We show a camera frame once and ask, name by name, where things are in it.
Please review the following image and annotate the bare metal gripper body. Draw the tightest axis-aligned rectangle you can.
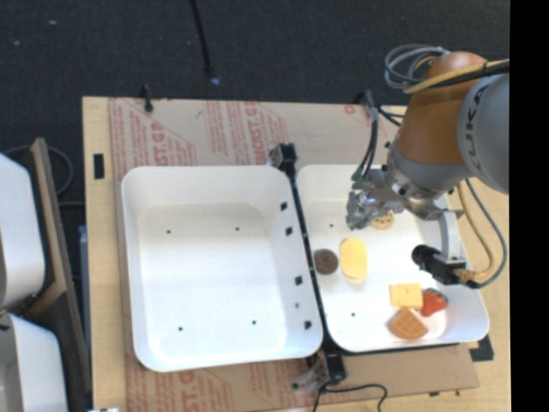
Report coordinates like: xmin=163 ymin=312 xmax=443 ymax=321
xmin=369 ymin=168 xmax=443 ymax=221

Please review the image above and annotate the brown round biscuit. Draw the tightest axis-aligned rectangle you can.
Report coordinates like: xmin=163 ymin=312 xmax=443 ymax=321
xmin=312 ymin=248 xmax=340 ymax=276

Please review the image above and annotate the thin black rod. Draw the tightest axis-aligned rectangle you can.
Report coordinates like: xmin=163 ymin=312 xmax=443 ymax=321
xmin=282 ymin=163 xmax=332 ymax=358

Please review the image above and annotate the white plastic tray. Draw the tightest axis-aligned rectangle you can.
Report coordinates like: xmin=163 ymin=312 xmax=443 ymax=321
xmin=295 ymin=163 xmax=491 ymax=354
xmin=120 ymin=164 xmax=324 ymax=373

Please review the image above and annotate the yellow cheese slice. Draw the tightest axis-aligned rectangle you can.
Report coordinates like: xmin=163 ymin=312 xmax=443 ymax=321
xmin=389 ymin=282 xmax=425 ymax=310

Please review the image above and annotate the red strawberry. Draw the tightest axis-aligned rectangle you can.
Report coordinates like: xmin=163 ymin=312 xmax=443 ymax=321
xmin=419 ymin=287 xmax=449 ymax=318

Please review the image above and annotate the orange waffle wedge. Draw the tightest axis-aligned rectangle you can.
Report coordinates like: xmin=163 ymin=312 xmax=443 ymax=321
xmin=388 ymin=307 xmax=430 ymax=341

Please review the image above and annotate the brown cardboard board red print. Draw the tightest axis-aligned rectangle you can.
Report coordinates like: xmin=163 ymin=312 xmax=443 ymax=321
xmin=106 ymin=97 xmax=481 ymax=412

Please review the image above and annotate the black cylinder on white bracket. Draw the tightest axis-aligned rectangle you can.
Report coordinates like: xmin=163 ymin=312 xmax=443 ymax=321
xmin=411 ymin=210 xmax=469 ymax=286

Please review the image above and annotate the black block with thin wires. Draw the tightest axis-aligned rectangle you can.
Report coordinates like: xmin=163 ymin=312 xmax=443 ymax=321
xmin=305 ymin=351 xmax=347 ymax=386
xmin=269 ymin=142 xmax=299 ymax=172

